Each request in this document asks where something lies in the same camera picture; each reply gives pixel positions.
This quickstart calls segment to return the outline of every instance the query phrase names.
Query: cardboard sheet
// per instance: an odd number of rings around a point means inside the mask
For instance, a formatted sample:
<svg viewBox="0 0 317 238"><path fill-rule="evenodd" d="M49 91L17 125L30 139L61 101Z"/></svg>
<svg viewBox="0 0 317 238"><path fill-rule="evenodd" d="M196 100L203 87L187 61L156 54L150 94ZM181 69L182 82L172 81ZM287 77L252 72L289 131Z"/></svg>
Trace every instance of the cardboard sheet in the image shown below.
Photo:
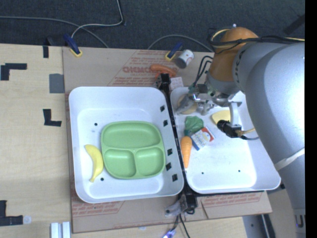
<svg viewBox="0 0 317 238"><path fill-rule="evenodd" d="M177 196L90 204L81 201L75 191L72 163L68 96L79 86L152 86L156 73L153 63L171 67L177 72L177 85L190 85L196 78L201 58L210 53L195 53L194 60L185 68L164 59L165 51L81 48L83 55L75 57L69 48L63 48L65 106L69 154L72 228L74 233L150 226L174 222L166 217L164 208L173 204ZM186 221L227 218L271 212L266 192L199 196L194 215L185 215Z"/></svg>

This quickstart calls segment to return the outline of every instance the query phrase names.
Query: table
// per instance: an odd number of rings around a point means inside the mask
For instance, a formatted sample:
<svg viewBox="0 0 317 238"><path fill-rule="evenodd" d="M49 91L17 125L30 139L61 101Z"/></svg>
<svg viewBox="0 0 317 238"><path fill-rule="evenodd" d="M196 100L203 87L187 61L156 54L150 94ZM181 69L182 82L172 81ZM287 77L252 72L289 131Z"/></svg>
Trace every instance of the table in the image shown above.
<svg viewBox="0 0 317 238"><path fill-rule="evenodd" d="M30 224L0 227L0 237L49 237L50 223L71 221L65 97L51 94L49 75L63 74L62 47L0 44L0 64L27 63L0 81L0 200L7 216L30 216ZM43 109L61 127L44 126ZM86 237L162 237L171 224L82 234ZM246 238L242 217L187 222L191 237ZM175 238L185 237L181 225Z"/></svg>

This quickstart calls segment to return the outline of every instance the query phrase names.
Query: yellow banana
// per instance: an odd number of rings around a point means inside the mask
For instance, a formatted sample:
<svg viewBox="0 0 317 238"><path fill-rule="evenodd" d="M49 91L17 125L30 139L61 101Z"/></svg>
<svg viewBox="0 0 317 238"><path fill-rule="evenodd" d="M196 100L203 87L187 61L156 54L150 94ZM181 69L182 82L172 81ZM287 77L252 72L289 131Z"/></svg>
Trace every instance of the yellow banana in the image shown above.
<svg viewBox="0 0 317 238"><path fill-rule="evenodd" d="M93 160L93 175L89 181L94 182L95 178L100 175L104 169L103 156L99 149L94 145L85 145L85 149Z"/></svg>

